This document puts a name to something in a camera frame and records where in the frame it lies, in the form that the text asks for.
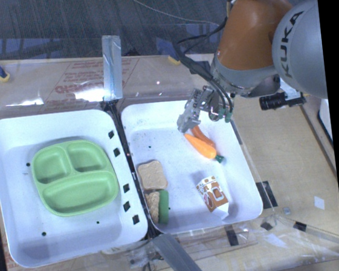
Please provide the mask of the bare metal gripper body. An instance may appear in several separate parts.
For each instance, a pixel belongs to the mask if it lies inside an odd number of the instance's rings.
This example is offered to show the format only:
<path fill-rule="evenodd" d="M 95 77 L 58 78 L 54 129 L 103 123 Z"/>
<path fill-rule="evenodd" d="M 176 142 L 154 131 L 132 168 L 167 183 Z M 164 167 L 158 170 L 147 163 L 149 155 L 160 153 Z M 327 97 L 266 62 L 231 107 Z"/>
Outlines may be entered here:
<path fill-rule="evenodd" d="M 208 118 L 214 122 L 231 120 L 233 114 L 233 100 L 222 87 L 204 86 L 194 89 L 185 104 L 184 114 L 200 117 L 201 111 L 208 113 Z"/>

